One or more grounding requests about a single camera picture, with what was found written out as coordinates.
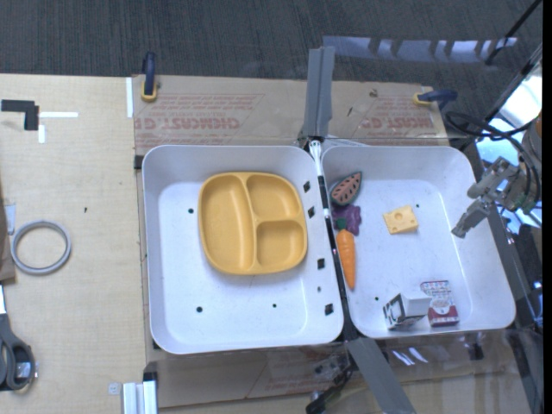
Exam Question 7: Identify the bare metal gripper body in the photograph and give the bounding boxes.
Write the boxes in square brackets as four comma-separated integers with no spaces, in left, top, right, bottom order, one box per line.
[489,166,541,215]

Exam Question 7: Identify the yellow toy cheese wedge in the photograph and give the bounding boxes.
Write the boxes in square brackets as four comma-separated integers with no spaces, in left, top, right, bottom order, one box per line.
[382,204,419,235]

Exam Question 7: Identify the white plastic tray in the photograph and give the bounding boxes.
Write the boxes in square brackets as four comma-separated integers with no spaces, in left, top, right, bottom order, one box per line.
[141,144,345,355]
[321,145,518,341]

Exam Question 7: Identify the red and white carton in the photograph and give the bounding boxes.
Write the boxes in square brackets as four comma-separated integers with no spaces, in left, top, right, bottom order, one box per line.
[419,279,461,328]

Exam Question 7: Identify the white and black carton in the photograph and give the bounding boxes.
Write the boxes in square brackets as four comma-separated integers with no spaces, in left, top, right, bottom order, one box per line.
[382,292,432,331]

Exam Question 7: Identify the purple toy grapes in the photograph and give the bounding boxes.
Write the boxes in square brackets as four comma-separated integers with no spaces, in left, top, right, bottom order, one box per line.
[330,204,362,236]

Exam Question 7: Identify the toy watermelon slice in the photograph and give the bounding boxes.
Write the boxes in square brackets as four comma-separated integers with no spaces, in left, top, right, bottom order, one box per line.
[329,171,363,207]

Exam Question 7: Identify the orange toy carrot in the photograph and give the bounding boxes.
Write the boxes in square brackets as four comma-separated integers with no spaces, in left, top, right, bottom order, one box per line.
[335,217,358,291]

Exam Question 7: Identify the thin black and white rod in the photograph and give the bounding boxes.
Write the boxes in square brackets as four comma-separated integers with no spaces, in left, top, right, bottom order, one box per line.
[307,139,348,341]

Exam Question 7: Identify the brown cardboard board red print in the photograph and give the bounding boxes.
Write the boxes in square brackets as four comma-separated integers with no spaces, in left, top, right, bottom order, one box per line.
[131,74,518,410]

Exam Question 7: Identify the yellow divided plate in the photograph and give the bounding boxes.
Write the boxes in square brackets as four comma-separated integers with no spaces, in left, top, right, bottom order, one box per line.
[197,171,309,276]

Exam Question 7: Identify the grey tape ring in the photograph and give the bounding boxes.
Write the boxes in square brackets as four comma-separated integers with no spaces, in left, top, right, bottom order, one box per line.
[10,219,72,276]

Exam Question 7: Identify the grey handled scissors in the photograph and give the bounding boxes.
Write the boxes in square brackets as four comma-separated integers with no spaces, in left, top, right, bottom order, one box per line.
[0,311,38,392]

